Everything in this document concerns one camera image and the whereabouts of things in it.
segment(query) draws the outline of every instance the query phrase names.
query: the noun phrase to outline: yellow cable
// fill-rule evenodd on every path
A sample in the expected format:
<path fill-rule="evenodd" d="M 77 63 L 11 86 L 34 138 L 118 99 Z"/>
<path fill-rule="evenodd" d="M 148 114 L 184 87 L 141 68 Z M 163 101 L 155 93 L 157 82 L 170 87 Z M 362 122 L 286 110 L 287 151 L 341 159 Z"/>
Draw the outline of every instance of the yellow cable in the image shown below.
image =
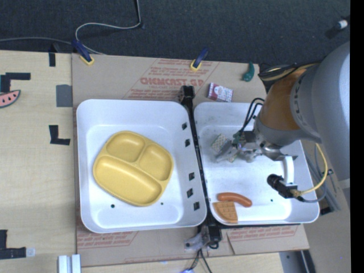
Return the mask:
<path fill-rule="evenodd" d="M 300 191 L 300 190 L 296 190 L 296 189 L 292 189 L 291 190 L 291 193 L 293 194 L 294 197 L 299 197 L 299 196 L 302 196 L 303 194 L 306 194 L 306 193 L 309 193 L 309 192 L 312 192 L 312 191 L 315 191 L 316 189 L 320 188 L 323 183 L 325 182 L 326 180 L 326 177 L 328 175 L 328 163 L 326 161 L 326 158 L 325 158 L 325 155 L 324 153 L 322 152 L 322 149 L 320 148 L 319 144 L 316 143 L 316 147 L 318 149 L 318 151 L 320 152 L 320 155 L 324 161 L 324 166 L 325 166 L 325 172 L 324 172 L 324 175 L 322 177 L 322 179 L 320 180 L 319 183 L 317 183 L 314 187 L 310 188 L 310 189 L 307 189 L 307 190 L 303 190 L 303 191 Z"/>

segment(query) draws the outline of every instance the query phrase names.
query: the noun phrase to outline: toy sausage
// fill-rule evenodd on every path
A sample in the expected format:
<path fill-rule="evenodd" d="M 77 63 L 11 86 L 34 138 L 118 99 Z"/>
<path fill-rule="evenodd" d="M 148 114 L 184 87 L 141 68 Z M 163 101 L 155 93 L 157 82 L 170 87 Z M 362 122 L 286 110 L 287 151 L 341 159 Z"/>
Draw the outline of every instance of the toy sausage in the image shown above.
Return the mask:
<path fill-rule="evenodd" d="M 233 192 L 224 192 L 217 195 L 218 201 L 234 201 L 241 204 L 244 207 L 251 207 L 253 204 L 251 200 L 245 196 L 242 196 Z"/>

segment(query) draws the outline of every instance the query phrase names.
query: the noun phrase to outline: toy watermelon slice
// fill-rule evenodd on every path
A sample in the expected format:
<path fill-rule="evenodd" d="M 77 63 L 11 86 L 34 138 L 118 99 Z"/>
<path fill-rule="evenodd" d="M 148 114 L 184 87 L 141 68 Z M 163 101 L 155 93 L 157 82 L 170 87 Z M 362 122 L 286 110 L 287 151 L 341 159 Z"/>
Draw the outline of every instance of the toy watermelon slice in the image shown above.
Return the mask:
<path fill-rule="evenodd" d="M 7 93 L 0 93 L 0 108 L 7 107 L 13 104 L 20 96 L 20 90 L 15 90 Z"/>

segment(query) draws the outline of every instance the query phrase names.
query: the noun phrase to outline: white object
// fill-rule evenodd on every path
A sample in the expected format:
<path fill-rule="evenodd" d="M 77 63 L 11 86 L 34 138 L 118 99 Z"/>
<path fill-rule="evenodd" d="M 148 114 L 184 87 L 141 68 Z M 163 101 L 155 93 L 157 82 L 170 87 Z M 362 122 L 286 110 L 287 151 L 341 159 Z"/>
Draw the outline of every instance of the white object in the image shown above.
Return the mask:
<path fill-rule="evenodd" d="M 187 111 L 171 101 L 87 100 L 77 108 L 81 219 L 96 233 L 197 226 L 207 208 Z M 129 130 L 163 146 L 174 168 L 161 198 L 138 207 L 107 193 L 93 164 L 111 135 Z"/>
<path fill-rule="evenodd" d="M 201 103 L 195 108 L 196 129 L 200 144 L 202 166 L 213 216 L 225 225 L 231 225 L 221 219 L 215 212 L 212 203 L 218 201 L 217 194 L 234 192 L 249 198 L 253 205 L 249 208 L 235 204 L 238 223 L 234 225 L 282 225 L 313 222 L 319 216 L 318 203 L 304 203 L 297 199 L 285 199 L 267 183 L 267 177 L 274 173 L 285 175 L 285 169 L 294 171 L 294 183 L 299 190 L 313 186 L 307 162 L 300 141 L 296 141 L 282 152 L 297 155 L 293 167 L 283 161 L 272 161 L 266 156 L 257 156 L 252 163 L 237 157 L 229 161 L 216 162 L 215 152 L 211 148 L 219 134 L 233 139 L 243 125 L 249 104 L 246 103 Z M 253 128 L 251 122 L 246 130 Z M 305 195 L 306 199 L 316 199 L 315 192 Z"/>
<path fill-rule="evenodd" d="M 80 255 L 58 256 L 57 273 L 81 273 Z"/>

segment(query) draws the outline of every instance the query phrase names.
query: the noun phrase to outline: cardboard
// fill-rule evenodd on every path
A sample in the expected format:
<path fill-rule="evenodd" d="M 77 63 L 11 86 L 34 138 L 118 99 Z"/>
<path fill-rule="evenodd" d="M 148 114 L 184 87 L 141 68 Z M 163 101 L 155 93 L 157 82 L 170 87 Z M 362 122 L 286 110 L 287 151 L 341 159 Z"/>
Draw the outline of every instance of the cardboard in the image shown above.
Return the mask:
<path fill-rule="evenodd" d="M 243 81 L 248 64 L 202 62 L 194 72 L 188 60 L 155 59 L 95 55 L 92 66 L 72 55 L 72 85 L 74 111 L 74 147 L 76 204 L 78 199 L 78 154 L 76 109 L 87 99 L 177 100 L 180 87 L 195 88 L 194 105 L 208 99 L 210 83 L 233 90 L 232 102 L 251 102 L 265 97 L 264 86 L 254 74 L 250 82 Z M 196 227 L 127 233 L 95 234 L 89 232 L 77 214 L 77 253 L 82 266 L 139 263 L 175 259 L 192 259 L 196 253 L 186 251 L 184 240 L 197 233 Z M 222 230 L 219 248 L 209 249 L 209 257 L 256 254 L 308 249 L 303 225 L 244 227 Z"/>

